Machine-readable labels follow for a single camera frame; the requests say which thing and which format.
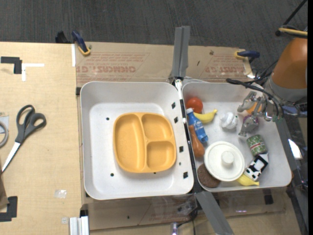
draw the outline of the orange divided plate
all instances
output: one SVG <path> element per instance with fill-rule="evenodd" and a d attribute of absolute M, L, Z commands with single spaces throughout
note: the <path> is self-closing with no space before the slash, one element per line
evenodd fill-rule
<path fill-rule="evenodd" d="M 113 148 L 117 163 L 128 172 L 163 171 L 176 160 L 172 125 L 155 113 L 120 115 L 114 123 Z"/>

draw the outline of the water bottle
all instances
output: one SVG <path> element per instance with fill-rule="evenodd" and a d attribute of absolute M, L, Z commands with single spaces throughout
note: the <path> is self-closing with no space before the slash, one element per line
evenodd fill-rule
<path fill-rule="evenodd" d="M 204 126 L 203 126 L 202 122 L 198 118 L 195 117 L 194 110 L 192 108 L 188 108 L 186 110 L 186 113 L 189 117 L 188 125 L 192 124 L 194 126 L 195 132 L 196 132 L 197 137 L 200 140 L 200 142 L 202 142 L 202 143 L 207 142 L 209 140 L 209 138 L 205 133 Z"/>

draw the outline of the soda can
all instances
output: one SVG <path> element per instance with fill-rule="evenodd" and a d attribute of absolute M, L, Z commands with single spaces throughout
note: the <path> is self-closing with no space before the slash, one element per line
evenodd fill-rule
<path fill-rule="evenodd" d="M 259 154 L 266 153 L 268 151 L 261 135 L 254 135 L 248 138 L 246 142 L 254 157 L 258 156 Z"/>

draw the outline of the brown round object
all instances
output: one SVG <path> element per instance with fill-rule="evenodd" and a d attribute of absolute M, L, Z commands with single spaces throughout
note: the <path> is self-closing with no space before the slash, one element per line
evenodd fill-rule
<path fill-rule="evenodd" d="M 209 188 L 215 188 L 219 186 L 220 180 L 214 178 L 206 169 L 204 164 L 201 164 L 198 168 L 198 178 L 201 184 Z"/>

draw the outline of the white lid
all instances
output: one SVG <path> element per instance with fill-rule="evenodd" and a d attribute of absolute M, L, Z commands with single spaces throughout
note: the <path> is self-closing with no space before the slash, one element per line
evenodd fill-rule
<path fill-rule="evenodd" d="M 205 150 L 204 164 L 210 174 L 221 181 L 234 181 L 245 170 L 241 151 L 224 141 L 215 142 Z"/>
<path fill-rule="evenodd" d="M 188 113 L 191 113 L 191 112 L 193 112 L 194 110 L 192 109 L 192 108 L 188 108 L 187 110 L 186 110 L 186 113 L 188 114 Z"/>

